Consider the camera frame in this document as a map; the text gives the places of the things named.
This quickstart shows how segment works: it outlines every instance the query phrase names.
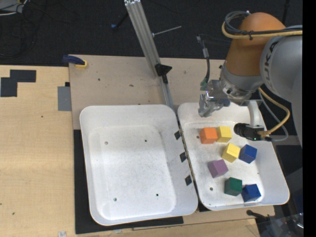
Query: blue and yellow clamp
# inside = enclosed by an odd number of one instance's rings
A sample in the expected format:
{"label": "blue and yellow clamp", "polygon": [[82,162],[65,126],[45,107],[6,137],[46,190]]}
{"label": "blue and yellow clamp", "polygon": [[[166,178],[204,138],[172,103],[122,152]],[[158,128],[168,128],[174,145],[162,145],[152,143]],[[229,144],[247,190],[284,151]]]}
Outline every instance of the blue and yellow clamp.
{"label": "blue and yellow clamp", "polygon": [[76,68],[85,68],[87,66],[86,60],[81,60],[80,58],[72,56],[72,55],[64,55],[62,62],[73,63]]}

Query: yellow cube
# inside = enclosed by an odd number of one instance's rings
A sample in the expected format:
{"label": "yellow cube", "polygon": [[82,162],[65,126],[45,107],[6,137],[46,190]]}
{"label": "yellow cube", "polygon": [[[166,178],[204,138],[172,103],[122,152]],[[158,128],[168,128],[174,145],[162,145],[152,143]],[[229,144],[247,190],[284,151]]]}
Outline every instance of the yellow cube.
{"label": "yellow cube", "polygon": [[218,137],[217,142],[227,143],[233,137],[231,128],[229,126],[219,126],[216,128],[216,132]]}
{"label": "yellow cube", "polygon": [[239,157],[239,153],[240,147],[237,147],[232,143],[228,143],[222,153],[222,158],[229,162],[233,162]]}

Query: purple cube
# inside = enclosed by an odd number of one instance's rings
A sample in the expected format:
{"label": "purple cube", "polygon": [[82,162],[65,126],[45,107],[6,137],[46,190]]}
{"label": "purple cube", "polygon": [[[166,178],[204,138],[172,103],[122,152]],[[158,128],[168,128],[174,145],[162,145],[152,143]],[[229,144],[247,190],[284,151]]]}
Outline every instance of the purple cube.
{"label": "purple cube", "polygon": [[228,168],[226,166],[224,159],[209,162],[208,169],[209,169],[209,172],[211,172],[211,175],[213,178],[222,176],[228,171]]}
{"label": "purple cube", "polygon": [[256,184],[245,185],[242,188],[241,196],[244,202],[254,201],[261,197],[261,193]]}
{"label": "purple cube", "polygon": [[246,144],[240,150],[239,159],[246,163],[251,163],[256,159],[256,155],[257,149]]}

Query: blue cube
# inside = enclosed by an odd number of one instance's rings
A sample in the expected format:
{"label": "blue cube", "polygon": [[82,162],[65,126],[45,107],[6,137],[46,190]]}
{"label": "blue cube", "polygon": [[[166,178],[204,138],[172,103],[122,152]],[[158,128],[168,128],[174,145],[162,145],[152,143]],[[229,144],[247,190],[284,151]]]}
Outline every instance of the blue cube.
{"label": "blue cube", "polygon": [[256,155],[257,149],[246,144],[240,150],[239,159],[246,163],[251,163],[256,159]]}
{"label": "blue cube", "polygon": [[256,184],[250,184],[242,188],[241,196],[244,202],[250,202],[261,197],[261,193]]}

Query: yellow cable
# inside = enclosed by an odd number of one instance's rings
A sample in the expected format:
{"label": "yellow cable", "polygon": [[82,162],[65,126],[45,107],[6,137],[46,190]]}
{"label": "yellow cable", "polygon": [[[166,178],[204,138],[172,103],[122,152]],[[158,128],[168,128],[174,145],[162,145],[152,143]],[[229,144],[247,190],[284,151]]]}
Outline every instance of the yellow cable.
{"label": "yellow cable", "polygon": [[[248,39],[249,35],[233,35],[229,34],[225,30],[225,22],[222,24],[222,32],[226,37],[229,37],[231,39]],[[252,34],[251,37],[257,38],[257,37],[276,37],[276,36],[293,36],[293,35],[302,35],[303,30],[299,31],[292,31],[292,32],[283,32],[283,33],[273,33],[273,34]]]}
{"label": "yellow cable", "polygon": [[277,124],[275,127],[273,127],[272,129],[268,130],[268,131],[258,131],[258,134],[261,135],[261,137],[265,137],[266,135],[269,135],[271,133],[273,133],[274,131],[276,131],[277,129],[279,129],[290,117],[290,110],[285,107],[284,105],[278,103],[277,101],[275,101],[274,99],[272,99],[271,97],[269,97],[260,87],[259,88],[260,93],[267,98],[270,102],[272,102],[273,104],[275,104],[276,106],[280,107],[281,109],[285,110],[286,112],[286,116],[285,118],[279,123]]}

